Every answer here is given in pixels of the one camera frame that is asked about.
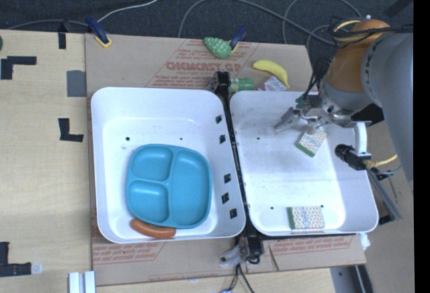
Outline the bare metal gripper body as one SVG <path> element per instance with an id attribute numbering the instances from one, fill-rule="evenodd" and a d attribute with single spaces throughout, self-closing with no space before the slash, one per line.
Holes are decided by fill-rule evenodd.
<path id="1" fill-rule="evenodd" d="M 348 127 L 352 112 L 344 110 L 329 98 L 321 95 L 301 95 L 296 99 L 294 113 L 300 118 L 318 125 L 333 123 Z"/>

